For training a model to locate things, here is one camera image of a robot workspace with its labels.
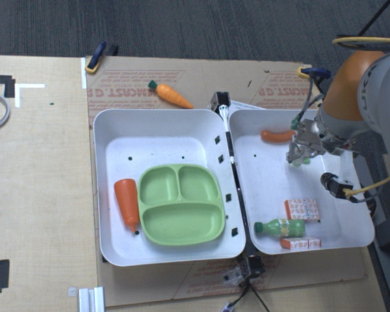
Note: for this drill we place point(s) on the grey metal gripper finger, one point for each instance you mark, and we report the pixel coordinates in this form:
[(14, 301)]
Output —
[(292, 154), (307, 154)]

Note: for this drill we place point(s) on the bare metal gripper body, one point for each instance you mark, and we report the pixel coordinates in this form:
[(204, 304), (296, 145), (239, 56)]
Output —
[(308, 135)]

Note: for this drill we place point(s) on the small green toy food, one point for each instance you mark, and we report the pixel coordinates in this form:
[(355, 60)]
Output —
[(297, 163)]

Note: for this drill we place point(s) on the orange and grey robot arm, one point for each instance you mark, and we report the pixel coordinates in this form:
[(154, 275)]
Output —
[(347, 89)]

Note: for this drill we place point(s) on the orange toy sausage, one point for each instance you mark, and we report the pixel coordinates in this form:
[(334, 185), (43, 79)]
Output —
[(276, 136)]

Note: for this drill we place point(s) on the white plastic tray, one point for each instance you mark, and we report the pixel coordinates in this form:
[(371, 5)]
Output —
[(162, 141), (273, 187)]

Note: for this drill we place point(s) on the orange and white carton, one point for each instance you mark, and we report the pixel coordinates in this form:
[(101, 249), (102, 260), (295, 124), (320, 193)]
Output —
[(302, 209), (299, 243)]

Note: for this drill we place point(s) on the thin black and white rod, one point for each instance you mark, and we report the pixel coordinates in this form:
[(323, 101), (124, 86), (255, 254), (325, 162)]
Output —
[(235, 174)]

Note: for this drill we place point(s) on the green plastic bottle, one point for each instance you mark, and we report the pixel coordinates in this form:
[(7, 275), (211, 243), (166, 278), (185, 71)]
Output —
[(284, 228)]

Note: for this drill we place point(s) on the brown cardboard board, red print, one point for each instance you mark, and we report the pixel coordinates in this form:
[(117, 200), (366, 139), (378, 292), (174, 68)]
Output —
[(198, 83)]

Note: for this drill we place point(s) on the green divided plate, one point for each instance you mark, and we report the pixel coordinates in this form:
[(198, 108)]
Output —
[(182, 219)]

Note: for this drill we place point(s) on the orange toy carrot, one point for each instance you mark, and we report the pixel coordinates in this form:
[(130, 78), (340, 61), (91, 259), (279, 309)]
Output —
[(170, 94)]

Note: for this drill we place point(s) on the black cylinder on white bracket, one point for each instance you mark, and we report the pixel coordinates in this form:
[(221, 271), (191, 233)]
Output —
[(334, 184)]

